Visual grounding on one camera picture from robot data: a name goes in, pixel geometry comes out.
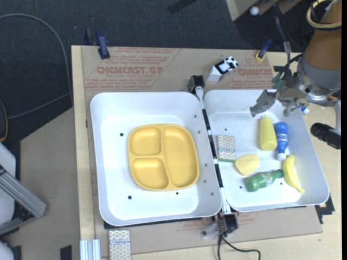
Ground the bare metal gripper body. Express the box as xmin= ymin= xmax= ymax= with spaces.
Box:
xmin=275 ymin=76 xmax=341 ymax=107

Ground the white plastic tray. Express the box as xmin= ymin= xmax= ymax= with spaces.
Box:
xmin=89 ymin=91 xmax=224 ymax=227
xmin=202 ymin=88 xmax=331 ymax=213

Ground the yellow squeeze bottle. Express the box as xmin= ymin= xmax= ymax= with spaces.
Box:
xmin=259 ymin=115 xmax=278 ymax=151

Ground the blue bottle white cap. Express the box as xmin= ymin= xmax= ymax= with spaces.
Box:
xmin=274 ymin=121 xmax=290 ymax=161

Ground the black and white cow carton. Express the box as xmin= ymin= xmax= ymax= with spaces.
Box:
xmin=207 ymin=55 xmax=239 ymax=83

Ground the orange patterned white carton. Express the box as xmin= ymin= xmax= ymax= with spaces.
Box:
xmin=108 ymin=229 xmax=132 ymax=260
xmin=216 ymin=134 xmax=236 ymax=161

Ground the thin black and white rod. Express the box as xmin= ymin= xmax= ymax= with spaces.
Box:
xmin=195 ymin=86 xmax=231 ymax=214

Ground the pale yellow chip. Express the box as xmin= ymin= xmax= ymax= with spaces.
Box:
xmin=234 ymin=153 xmax=261 ymax=177

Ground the yellow banana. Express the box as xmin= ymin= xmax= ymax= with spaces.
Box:
xmin=282 ymin=154 xmax=305 ymax=193

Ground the green bottle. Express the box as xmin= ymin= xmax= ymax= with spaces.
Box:
xmin=245 ymin=168 xmax=285 ymax=193

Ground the yellow divided plate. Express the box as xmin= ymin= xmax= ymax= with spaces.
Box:
xmin=127 ymin=123 xmax=201 ymax=192

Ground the brown cardboard board red print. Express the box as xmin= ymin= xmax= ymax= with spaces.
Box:
xmin=81 ymin=45 xmax=323 ymax=255

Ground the black cylinder on white bracket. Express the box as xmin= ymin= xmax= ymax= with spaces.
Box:
xmin=310 ymin=101 xmax=342 ymax=150

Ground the black block with thin wires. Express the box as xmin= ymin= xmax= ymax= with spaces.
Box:
xmin=187 ymin=75 xmax=205 ymax=93
xmin=216 ymin=213 xmax=239 ymax=237

